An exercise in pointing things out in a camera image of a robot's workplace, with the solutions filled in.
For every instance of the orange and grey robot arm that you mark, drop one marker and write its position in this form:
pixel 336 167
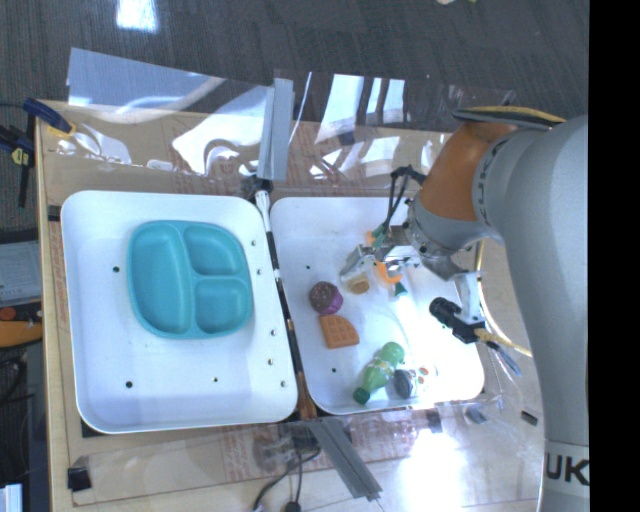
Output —
pixel 545 240

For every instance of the tan round biscuit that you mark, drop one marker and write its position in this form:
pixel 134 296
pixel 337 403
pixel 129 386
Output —
pixel 359 285

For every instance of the white plastic tray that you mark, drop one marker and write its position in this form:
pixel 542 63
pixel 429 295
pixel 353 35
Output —
pixel 310 235
pixel 100 350

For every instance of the purple and brown cupcake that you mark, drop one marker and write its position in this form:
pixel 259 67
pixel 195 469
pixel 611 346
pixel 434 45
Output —
pixel 325 297

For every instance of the dark grey can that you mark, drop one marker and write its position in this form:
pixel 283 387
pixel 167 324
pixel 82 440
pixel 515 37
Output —
pixel 403 384

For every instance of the orange carrot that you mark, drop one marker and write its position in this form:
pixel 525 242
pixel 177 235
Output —
pixel 385 272

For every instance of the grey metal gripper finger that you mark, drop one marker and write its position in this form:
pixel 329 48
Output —
pixel 403 263
pixel 356 261

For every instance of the black cylinder on white bracket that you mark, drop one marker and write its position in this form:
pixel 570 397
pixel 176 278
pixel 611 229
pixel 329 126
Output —
pixel 452 315

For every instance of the white packet with red print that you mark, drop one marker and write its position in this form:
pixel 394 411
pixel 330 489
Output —
pixel 424 377

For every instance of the blue divided plate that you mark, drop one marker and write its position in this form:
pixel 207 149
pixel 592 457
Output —
pixel 165 280

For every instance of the brown cardboard board red print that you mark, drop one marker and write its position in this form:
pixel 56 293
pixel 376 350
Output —
pixel 165 145

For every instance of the orange waffle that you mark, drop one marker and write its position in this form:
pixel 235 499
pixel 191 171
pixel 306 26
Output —
pixel 339 332

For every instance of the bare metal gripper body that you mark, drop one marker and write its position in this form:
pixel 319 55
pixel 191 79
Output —
pixel 431 257

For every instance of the thin black and white rod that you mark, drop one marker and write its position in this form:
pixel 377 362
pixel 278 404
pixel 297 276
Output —
pixel 281 290

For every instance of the green bottle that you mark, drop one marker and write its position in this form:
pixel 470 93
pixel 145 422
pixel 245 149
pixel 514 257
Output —
pixel 379 372

